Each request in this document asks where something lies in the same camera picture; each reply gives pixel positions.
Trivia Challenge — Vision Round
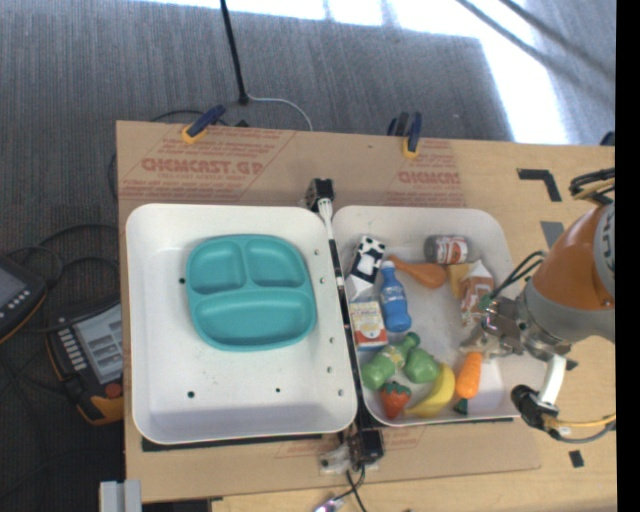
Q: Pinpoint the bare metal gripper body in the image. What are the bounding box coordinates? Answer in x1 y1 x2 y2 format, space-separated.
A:
480 294 572 359

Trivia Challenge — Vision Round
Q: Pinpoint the orange carrot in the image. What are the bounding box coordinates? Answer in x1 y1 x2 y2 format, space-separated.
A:
451 350 485 416

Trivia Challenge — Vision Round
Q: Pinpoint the white plastic tray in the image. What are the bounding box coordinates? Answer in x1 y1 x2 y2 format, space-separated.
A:
124 202 359 446
330 204 547 428

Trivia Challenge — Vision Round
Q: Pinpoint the orange and white carton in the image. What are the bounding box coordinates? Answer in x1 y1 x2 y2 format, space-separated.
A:
458 259 497 327

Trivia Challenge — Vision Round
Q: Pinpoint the green pepper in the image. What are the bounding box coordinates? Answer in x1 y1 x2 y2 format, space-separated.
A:
403 347 443 385

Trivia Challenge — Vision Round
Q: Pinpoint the yellow banana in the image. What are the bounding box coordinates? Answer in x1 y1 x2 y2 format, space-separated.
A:
404 361 458 420

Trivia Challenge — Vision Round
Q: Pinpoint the yellow cheese wedge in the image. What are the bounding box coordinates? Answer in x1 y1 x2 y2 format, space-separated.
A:
445 262 472 300

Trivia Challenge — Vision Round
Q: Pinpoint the orange chicken drumstick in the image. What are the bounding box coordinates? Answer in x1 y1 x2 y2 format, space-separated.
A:
387 253 448 291

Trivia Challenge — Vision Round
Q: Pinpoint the blue bottle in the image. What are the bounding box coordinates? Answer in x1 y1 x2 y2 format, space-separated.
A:
378 259 413 334

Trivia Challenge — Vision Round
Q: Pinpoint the green bottle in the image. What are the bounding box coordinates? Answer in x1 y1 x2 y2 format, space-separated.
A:
360 331 422 393

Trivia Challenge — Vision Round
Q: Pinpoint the red and grey can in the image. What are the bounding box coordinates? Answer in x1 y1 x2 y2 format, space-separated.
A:
423 234 470 266

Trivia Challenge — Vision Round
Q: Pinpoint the red strawberry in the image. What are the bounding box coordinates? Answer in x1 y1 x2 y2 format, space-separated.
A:
378 380 413 421

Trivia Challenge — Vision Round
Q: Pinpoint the red and white carton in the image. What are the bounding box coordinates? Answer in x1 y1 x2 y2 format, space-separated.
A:
347 298 390 352

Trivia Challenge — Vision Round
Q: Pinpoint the black and white milk carton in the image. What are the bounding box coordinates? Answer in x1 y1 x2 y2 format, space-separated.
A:
344 235 387 303

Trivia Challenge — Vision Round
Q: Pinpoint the thin black and white rod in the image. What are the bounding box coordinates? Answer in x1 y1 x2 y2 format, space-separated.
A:
317 197 372 432

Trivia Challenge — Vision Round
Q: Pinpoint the blue divided plate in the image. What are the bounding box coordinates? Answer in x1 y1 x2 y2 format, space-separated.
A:
185 233 319 353

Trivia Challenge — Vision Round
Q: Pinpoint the brown cardboard board red print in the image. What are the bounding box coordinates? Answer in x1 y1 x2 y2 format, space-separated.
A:
115 119 543 504

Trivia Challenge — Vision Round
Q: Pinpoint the black cylinder on white bracket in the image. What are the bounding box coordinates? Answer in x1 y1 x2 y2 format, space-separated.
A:
510 353 569 431

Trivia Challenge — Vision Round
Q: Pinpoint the black block with thin wires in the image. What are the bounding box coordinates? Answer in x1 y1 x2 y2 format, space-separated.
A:
346 428 386 465
305 177 336 209

